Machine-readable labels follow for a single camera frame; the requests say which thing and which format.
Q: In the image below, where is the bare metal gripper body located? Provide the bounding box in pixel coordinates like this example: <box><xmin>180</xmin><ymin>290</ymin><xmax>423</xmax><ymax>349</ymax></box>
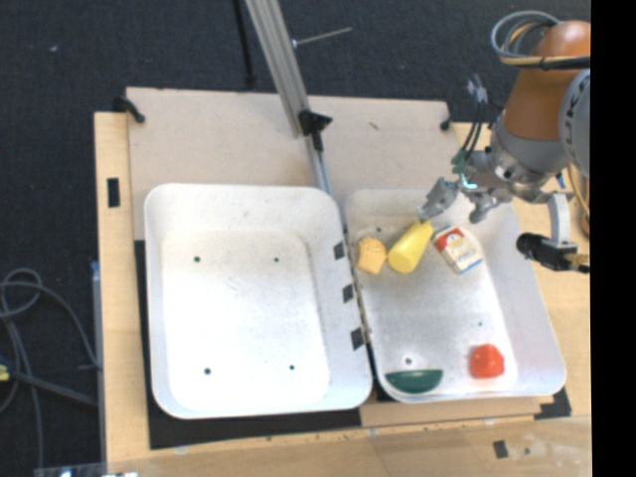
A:
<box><xmin>457</xmin><ymin>148</ymin><xmax>554</xmax><ymax>206</ymax></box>

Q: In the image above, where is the white and red carton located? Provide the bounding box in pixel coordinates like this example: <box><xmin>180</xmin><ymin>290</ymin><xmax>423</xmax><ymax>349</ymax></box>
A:
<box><xmin>432</xmin><ymin>226</ymin><xmax>485</xmax><ymax>275</ymax></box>

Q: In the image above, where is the yellow plastic bottle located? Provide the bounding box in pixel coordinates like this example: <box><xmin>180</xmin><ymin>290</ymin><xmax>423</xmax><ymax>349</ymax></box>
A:
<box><xmin>387</xmin><ymin>219</ymin><xmax>435</xmax><ymax>274</ymax></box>

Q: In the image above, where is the white plastic tray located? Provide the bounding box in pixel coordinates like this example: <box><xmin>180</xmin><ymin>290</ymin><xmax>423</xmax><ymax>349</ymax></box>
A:
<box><xmin>341</xmin><ymin>188</ymin><xmax>567</xmax><ymax>404</ymax></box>
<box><xmin>143</xmin><ymin>182</ymin><xmax>374</xmax><ymax>420</ymax></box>

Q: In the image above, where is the red toy pepper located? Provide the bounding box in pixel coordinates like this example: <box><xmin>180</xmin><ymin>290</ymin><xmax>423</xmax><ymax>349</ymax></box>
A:
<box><xmin>468</xmin><ymin>343</ymin><xmax>507</xmax><ymax>381</ymax></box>

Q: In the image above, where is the brown cardboard board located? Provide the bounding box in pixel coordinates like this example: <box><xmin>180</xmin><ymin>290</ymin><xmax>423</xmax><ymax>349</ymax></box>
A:
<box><xmin>124</xmin><ymin>85</ymin><xmax>560</xmax><ymax>429</ymax></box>

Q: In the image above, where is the dark green bowl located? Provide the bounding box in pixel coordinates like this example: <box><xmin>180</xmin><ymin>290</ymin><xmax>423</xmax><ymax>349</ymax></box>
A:
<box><xmin>385</xmin><ymin>369</ymin><xmax>444</xmax><ymax>395</ymax></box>

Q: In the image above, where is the black cylinder on white bracket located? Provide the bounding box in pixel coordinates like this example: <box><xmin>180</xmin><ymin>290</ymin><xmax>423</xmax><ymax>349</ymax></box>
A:
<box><xmin>515</xmin><ymin>192</ymin><xmax>591</xmax><ymax>274</ymax></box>

